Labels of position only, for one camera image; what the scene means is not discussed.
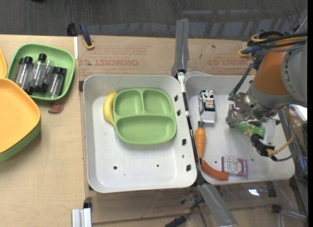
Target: stack of plates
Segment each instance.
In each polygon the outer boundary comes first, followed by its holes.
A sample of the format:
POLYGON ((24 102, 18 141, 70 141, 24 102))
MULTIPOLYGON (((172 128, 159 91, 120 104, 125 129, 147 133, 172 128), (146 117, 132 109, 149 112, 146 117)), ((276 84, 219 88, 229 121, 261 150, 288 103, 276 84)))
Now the stack of plates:
POLYGON ((5 78, 6 72, 0 50, 0 161, 19 152, 41 129, 38 106, 17 84, 5 78))

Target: gray floor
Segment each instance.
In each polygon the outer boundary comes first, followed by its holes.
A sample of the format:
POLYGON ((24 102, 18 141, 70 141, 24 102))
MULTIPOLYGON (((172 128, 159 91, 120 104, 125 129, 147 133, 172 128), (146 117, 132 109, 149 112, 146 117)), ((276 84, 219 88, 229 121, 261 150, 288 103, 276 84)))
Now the gray floor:
POLYGON ((263 30, 290 32, 308 0, 0 0, 1 34, 66 36, 84 23, 92 35, 175 37, 189 20, 190 38, 249 41, 263 30))

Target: orange plate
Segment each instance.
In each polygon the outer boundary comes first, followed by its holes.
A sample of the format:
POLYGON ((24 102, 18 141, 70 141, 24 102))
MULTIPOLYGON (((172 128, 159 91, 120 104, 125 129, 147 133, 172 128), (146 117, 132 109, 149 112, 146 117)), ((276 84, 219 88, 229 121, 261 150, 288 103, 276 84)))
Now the orange plate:
POLYGON ((7 71, 8 71, 8 69, 7 69, 6 64, 5 64, 4 55, 3 55, 2 50, 0 48, 0 78, 5 78, 7 71))
POLYGON ((26 137, 39 123, 40 110, 17 84, 0 78, 0 153, 26 137))

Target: toy banana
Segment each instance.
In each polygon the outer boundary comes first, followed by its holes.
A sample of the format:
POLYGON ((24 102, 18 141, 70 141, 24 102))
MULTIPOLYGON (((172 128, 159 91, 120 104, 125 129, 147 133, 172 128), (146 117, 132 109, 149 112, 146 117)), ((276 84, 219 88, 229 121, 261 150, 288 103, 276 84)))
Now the toy banana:
POLYGON ((110 93, 103 102, 103 117, 105 120, 110 122, 113 126, 114 125, 114 118, 113 118, 113 103, 114 98, 117 95, 116 92, 110 93))

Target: small box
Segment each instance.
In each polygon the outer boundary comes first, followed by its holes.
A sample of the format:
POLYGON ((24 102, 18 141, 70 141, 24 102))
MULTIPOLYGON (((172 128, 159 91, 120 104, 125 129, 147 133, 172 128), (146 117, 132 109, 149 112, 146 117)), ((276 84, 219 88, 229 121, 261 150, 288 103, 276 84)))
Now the small box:
POLYGON ((215 122, 215 101, 213 91, 201 90, 199 93, 200 118, 205 123, 215 122))
POLYGON ((246 176, 246 160, 231 157, 222 157, 222 171, 225 171, 231 175, 246 176))

